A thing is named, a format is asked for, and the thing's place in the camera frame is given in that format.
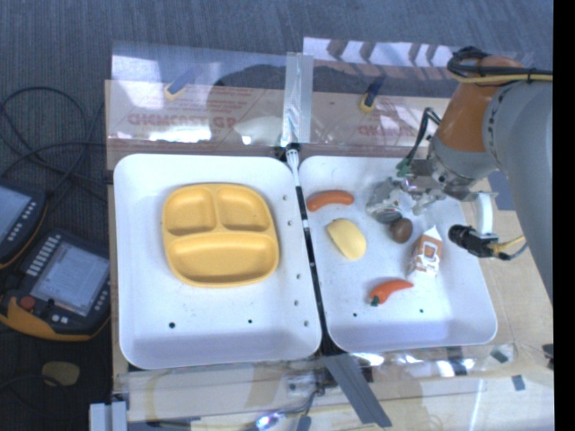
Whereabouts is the orange toy chili pepper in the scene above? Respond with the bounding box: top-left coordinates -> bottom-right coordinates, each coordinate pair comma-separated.
368,278 -> 415,308

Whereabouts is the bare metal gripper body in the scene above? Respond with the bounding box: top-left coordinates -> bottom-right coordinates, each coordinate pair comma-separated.
402,156 -> 480,204

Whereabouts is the small silver can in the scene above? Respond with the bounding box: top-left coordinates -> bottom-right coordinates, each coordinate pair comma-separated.
374,207 -> 404,225

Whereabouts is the orange toy sausage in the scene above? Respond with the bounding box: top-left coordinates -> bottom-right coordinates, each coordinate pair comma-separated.
305,189 -> 356,213

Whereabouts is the yellow divided plate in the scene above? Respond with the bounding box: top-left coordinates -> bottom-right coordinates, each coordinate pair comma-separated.
160,182 -> 281,289

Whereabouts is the black cylinder on white bracket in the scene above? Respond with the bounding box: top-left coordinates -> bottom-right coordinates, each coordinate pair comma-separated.
447,190 -> 500,259

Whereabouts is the orange and white carton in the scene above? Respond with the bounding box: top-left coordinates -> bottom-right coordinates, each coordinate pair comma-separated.
406,224 -> 444,279

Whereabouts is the white plastic tray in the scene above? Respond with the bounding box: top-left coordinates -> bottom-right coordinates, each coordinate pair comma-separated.
112,152 -> 323,371
297,154 -> 499,355

